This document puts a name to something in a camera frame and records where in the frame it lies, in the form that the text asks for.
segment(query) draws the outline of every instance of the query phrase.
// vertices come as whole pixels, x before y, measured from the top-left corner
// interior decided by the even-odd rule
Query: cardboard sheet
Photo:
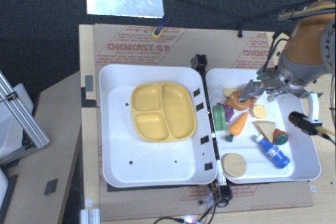
[[[96,78],[105,65],[189,66],[196,54],[206,54],[211,68],[258,69],[267,57],[271,33],[231,30],[164,28],[159,39],[153,27],[95,25]],[[97,103],[100,103],[96,79]],[[198,201],[210,193],[208,186],[115,189],[102,175],[100,109],[97,109],[100,213],[102,221],[202,214]],[[218,212],[312,206],[307,182],[233,186],[234,198]]]

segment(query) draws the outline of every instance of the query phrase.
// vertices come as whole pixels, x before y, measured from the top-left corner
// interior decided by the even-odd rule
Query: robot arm
[[[304,88],[323,74],[331,73],[335,76],[335,4],[328,1],[315,2],[307,10],[306,17],[303,13],[300,14],[301,19],[290,35],[278,65],[266,68],[274,51],[275,37],[264,69],[259,71],[259,81],[250,80],[238,99],[244,102],[266,91],[269,94],[267,100],[271,102],[282,94],[291,93],[298,98],[307,98],[307,120],[322,124],[318,121],[318,97],[322,93],[308,92]]]

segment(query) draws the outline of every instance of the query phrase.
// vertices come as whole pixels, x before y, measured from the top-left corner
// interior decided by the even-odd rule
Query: wooden table
[[[5,224],[61,224],[80,149],[79,73],[40,94],[35,119],[51,142],[5,171],[18,175]],[[56,190],[45,195],[48,182]]]
[[[81,58],[81,87],[86,87],[88,77],[93,84],[92,89],[86,92],[87,100],[96,99],[96,77],[95,77],[95,31],[91,25],[80,26],[80,58]],[[320,119],[326,128],[334,130],[330,111],[330,80],[331,76],[326,75],[319,79],[317,84],[309,86],[311,91],[323,91],[320,98]],[[99,176],[98,176],[98,146],[97,146],[97,113],[96,108],[86,107],[82,110],[82,139],[83,139],[83,169],[86,209],[100,207],[99,197]],[[286,208],[277,210],[259,210],[247,212],[228,212],[216,214],[212,223],[335,223],[336,211],[336,173],[335,173],[335,147],[332,143],[314,137],[314,143],[321,163],[321,174],[309,183],[316,188],[312,193],[313,207]],[[126,224],[138,223],[148,224],[155,219],[134,219],[105,221],[104,224]]]

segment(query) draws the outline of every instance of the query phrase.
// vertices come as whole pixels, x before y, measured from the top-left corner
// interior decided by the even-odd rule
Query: yellow clip
[[[152,37],[153,37],[153,38],[159,38],[159,37],[161,36],[162,32],[163,32],[163,28],[162,28],[162,29],[160,30],[160,32],[156,35],[156,34],[155,34],[155,31],[156,31],[157,28],[158,28],[158,27],[155,27],[154,30],[153,30],[153,32],[152,32]]]

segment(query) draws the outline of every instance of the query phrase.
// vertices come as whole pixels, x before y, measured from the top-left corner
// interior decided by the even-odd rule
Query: bottle label
[[[273,146],[271,147],[267,152],[266,152],[266,156],[270,159],[272,159],[275,155],[278,154],[278,152],[280,151],[280,149],[277,146]]]

